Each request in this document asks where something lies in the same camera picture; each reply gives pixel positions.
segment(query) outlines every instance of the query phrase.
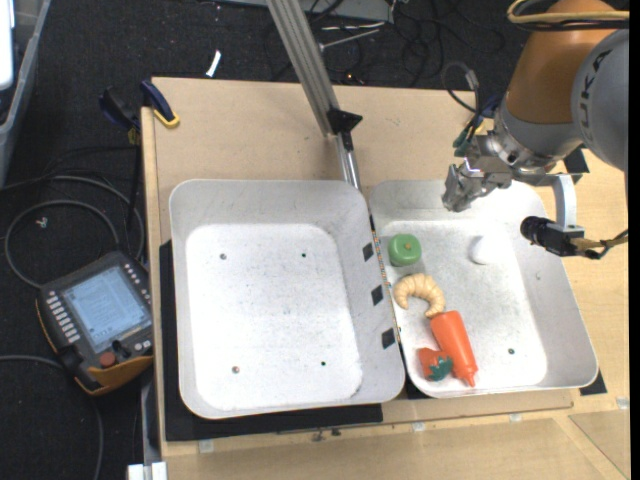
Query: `button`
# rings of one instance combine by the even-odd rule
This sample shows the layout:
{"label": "button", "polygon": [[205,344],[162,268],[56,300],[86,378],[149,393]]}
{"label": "button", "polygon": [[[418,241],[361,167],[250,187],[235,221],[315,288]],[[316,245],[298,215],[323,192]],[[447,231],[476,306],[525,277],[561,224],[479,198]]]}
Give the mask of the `button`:
{"label": "button", "polygon": [[100,356],[100,366],[102,368],[111,368],[116,364],[118,364],[118,358],[110,350],[103,352],[102,355]]}

